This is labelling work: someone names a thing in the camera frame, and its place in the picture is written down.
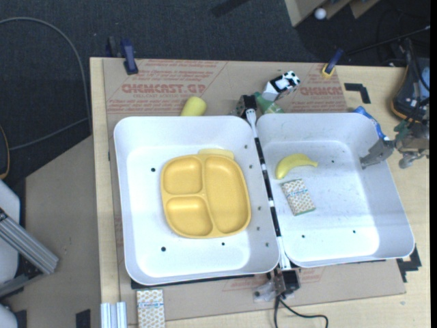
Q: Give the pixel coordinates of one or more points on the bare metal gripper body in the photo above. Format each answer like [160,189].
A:
[411,145]

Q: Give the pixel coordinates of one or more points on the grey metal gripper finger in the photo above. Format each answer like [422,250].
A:
[372,161]
[382,146]

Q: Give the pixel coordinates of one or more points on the blue packet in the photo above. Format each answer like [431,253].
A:
[373,120]

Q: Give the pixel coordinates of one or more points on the white plastic tray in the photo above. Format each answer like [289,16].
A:
[345,217]
[143,200]

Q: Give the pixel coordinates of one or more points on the yellow patterned carton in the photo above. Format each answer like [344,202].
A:
[150,311]
[299,198]

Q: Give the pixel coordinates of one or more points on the yellow banana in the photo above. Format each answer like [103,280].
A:
[290,162]

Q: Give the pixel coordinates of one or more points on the thin black and white rod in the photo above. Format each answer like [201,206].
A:
[269,193]

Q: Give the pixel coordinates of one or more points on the green bottle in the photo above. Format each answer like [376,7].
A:
[269,106]

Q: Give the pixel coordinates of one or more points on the black and white cow carton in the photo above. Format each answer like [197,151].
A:
[278,87]

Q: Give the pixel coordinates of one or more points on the white ball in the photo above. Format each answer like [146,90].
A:
[320,13]

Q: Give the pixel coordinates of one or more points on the yellow divided plate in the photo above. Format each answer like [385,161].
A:
[222,190]

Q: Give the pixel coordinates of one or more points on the brown cardboard board red print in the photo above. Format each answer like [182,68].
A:
[239,77]

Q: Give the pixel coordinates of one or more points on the yellow cylinder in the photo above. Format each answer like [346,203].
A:
[193,107]

